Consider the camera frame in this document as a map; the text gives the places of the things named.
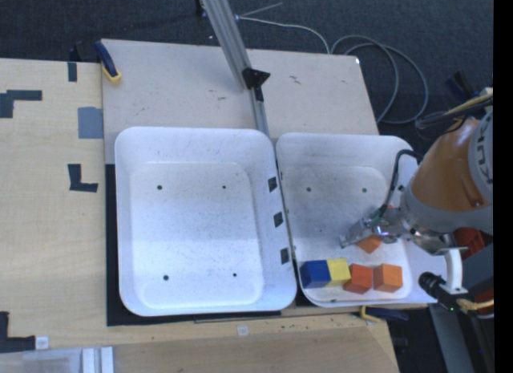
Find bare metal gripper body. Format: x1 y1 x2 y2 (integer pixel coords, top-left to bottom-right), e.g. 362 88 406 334
367 206 453 255

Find orange cube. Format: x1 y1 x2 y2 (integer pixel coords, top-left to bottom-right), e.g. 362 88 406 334
355 233 383 255
342 263 375 295
373 263 404 294

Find yellow cube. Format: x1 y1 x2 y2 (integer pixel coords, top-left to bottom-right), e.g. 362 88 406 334
325 257 353 288

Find white plastic tray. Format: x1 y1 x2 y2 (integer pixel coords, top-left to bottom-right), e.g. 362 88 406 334
114 125 299 318
275 132 446 309

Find blue cube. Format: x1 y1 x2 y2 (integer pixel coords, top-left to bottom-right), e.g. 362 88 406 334
299 259 332 290

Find black cylinder on white bracket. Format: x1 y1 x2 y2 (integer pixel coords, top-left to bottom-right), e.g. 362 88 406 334
418 246 470 313

